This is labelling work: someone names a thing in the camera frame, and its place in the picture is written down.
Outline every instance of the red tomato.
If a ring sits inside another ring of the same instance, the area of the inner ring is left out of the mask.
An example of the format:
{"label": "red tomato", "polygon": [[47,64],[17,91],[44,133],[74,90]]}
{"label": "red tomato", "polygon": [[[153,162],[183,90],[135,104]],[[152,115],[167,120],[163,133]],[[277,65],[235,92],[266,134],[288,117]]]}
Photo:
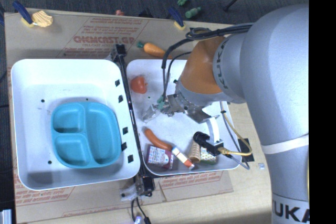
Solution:
{"label": "red tomato", "polygon": [[147,83],[143,76],[137,76],[131,80],[131,89],[136,93],[146,93],[147,92]]}

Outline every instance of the sausage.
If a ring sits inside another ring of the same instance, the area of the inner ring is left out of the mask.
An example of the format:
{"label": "sausage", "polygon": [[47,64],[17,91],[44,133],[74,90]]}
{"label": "sausage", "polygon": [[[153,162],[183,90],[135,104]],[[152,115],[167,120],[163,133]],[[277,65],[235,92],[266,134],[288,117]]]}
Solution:
{"label": "sausage", "polygon": [[151,129],[146,129],[144,133],[148,140],[152,142],[154,146],[162,148],[163,150],[172,151],[173,147],[158,139]]}

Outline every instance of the blue divided plate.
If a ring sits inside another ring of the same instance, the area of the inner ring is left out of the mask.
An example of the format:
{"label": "blue divided plate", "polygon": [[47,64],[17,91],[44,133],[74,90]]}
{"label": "blue divided plate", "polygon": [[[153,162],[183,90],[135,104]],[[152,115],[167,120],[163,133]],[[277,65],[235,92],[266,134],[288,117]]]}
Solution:
{"label": "blue divided plate", "polygon": [[115,113],[95,102],[73,102],[55,108],[51,136],[58,160],[72,168],[95,168],[114,163],[121,154]]}

